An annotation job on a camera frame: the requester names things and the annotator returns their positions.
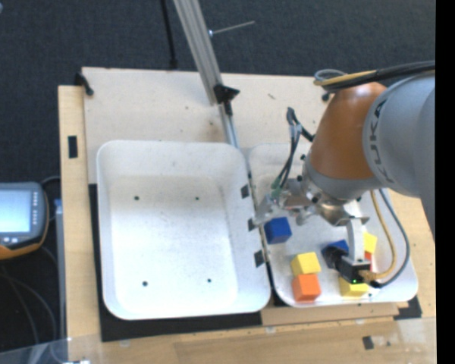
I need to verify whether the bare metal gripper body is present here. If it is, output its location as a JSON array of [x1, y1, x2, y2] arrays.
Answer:
[[276, 180, 362, 228]]

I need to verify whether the blue cube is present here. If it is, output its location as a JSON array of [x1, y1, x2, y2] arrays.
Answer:
[[263, 216, 293, 245], [321, 239, 350, 259]]

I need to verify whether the white plastic tray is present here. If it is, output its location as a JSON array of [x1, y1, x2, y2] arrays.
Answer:
[[246, 143, 419, 309], [96, 139, 272, 321]]

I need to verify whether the yellow cube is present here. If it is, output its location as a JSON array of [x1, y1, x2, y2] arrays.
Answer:
[[362, 232, 378, 256], [337, 276, 371, 299], [290, 251, 322, 277]]

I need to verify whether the orange cube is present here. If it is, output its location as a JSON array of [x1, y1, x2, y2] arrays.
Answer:
[[290, 273, 322, 303]]

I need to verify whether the pale flat board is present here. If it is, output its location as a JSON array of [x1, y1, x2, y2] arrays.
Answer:
[[80, 66, 436, 328]]

